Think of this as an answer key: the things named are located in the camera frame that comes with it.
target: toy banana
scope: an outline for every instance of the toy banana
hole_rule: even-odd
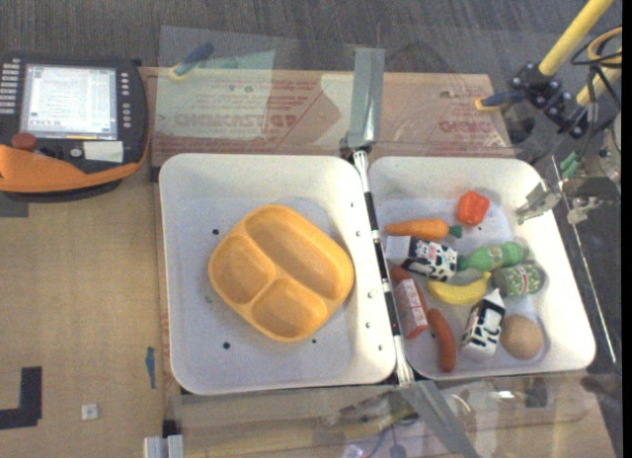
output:
[[[492,274],[485,272],[483,277],[464,286],[455,286],[438,280],[429,280],[427,288],[434,298],[452,305],[474,304],[487,291],[487,281]]]

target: green can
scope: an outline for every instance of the green can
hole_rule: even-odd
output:
[[[522,264],[497,268],[492,272],[494,287],[503,296],[523,296],[537,293],[546,282],[546,272],[538,264]]]

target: brown egg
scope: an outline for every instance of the brown egg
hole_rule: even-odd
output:
[[[544,334],[533,320],[513,314],[503,320],[501,344],[514,358],[531,359],[544,346]]]

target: yellow pole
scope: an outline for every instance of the yellow pole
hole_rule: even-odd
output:
[[[603,70],[603,75],[610,84],[614,84],[619,77],[621,77],[622,69],[620,68],[606,68]],[[605,84],[601,81],[601,78],[596,75],[592,79],[592,85],[594,87],[594,96],[599,98],[605,91]],[[577,94],[575,100],[578,106],[586,107],[591,102],[591,96],[589,95],[589,87],[585,86],[580,93]]]
[[[591,28],[607,11],[614,0],[589,0],[549,53],[540,62],[542,75],[551,77],[557,72]]]

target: red bell pepper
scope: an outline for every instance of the red bell pepper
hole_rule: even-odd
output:
[[[456,217],[461,223],[476,226],[483,222],[490,209],[490,200],[475,191],[468,191],[458,200]]]

